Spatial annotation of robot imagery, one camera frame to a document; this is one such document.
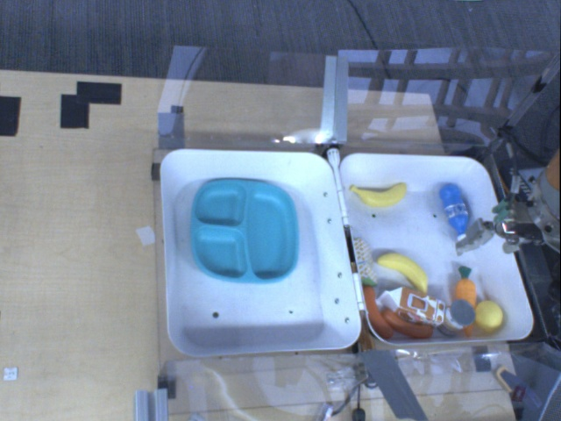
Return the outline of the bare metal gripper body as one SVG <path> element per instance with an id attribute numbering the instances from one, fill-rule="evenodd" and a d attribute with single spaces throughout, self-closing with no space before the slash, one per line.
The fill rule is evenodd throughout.
<path id="1" fill-rule="evenodd" d="M 525 244 L 548 245 L 551 215 L 540 203 L 504 199 L 494 207 L 494 232 L 504 240 L 505 253 L 515 253 Z"/>

